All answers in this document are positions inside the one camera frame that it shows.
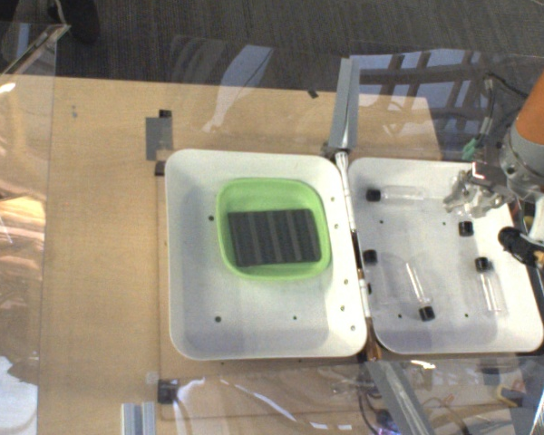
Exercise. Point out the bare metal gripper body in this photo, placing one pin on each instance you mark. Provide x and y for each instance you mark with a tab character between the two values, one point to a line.
523	181

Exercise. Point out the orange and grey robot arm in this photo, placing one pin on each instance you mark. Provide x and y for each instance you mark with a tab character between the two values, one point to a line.
541	107

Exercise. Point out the black cylinder on white bracket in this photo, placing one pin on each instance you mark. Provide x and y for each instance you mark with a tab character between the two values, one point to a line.
511	239

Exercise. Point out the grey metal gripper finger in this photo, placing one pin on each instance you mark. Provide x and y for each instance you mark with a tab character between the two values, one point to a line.
486	204
459	195

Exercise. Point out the green plastic bowl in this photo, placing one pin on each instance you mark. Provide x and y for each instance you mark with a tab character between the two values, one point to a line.
236	197

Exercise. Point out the white plastic tray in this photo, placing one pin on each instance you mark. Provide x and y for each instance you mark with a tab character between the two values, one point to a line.
449	247
272	320

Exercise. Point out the clear plastic bottle black cap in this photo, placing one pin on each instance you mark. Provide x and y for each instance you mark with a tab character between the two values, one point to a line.
370	256
426	313
373	195
482	264
466	228

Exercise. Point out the black ribbed block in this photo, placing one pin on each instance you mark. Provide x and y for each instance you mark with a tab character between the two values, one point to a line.
274	238

